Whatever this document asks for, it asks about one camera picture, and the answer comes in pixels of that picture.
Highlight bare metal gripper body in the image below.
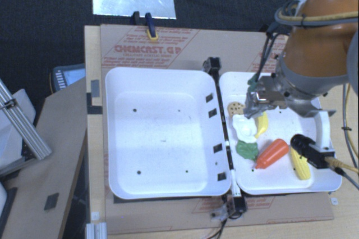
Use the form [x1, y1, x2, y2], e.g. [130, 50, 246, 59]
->
[251, 75, 290, 110]

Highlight brown biscuit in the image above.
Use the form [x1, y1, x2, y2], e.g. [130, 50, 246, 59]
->
[227, 102, 245, 118]

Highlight yellow banana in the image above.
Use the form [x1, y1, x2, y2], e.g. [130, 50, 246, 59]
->
[254, 111, 269, 139]

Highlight white fried egg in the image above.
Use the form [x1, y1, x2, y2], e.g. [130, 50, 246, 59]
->
[232, 113, 259, 145]

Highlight thin black and white rod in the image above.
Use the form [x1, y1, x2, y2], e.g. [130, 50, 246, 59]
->
[212, 69, 240, 197]

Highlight green lettuce leaf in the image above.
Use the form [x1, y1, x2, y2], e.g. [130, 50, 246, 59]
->
[235, 140, 259, 162]

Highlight orange toy bottle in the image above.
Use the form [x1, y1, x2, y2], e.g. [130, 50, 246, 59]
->
[254, 138, 290, 170]

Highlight yellow corn cob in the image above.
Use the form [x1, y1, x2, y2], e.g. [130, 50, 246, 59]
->
[289, 146, 312, 181]

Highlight white plastic tray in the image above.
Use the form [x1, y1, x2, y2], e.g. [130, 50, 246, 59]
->
[218, 71, 343, 196]
[105, 66, 233, 200]

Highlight brown cardboard board red print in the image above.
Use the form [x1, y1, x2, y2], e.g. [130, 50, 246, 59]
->
[100, 24, 336, 236]

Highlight black cylinder on white bracket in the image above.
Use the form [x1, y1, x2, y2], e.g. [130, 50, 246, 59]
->
[290, 110, 336, 170]

